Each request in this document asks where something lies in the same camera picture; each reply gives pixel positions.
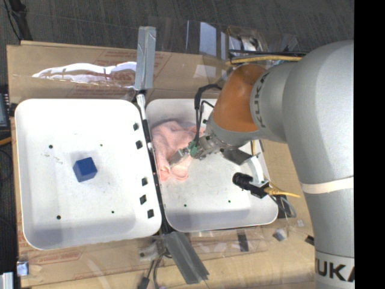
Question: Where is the blue cube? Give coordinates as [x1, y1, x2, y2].
[72, 157, 99, 183]

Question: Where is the pink cloth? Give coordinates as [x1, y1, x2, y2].
[150, 119, 207, 182]

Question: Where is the black cylinder on white bracket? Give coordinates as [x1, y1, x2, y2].
[232, 152, 270, 199]

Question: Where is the brown cardboard board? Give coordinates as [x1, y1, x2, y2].
[6, 40, 317, 289]

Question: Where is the thin black and white rod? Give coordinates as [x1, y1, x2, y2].
[136, 93, 170, 235]

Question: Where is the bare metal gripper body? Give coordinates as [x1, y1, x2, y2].
[179, 134, 225, 161]

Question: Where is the white plastic tray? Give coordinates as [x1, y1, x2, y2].
[14, 98, 163, 250]
[145, 98, 279, 233]

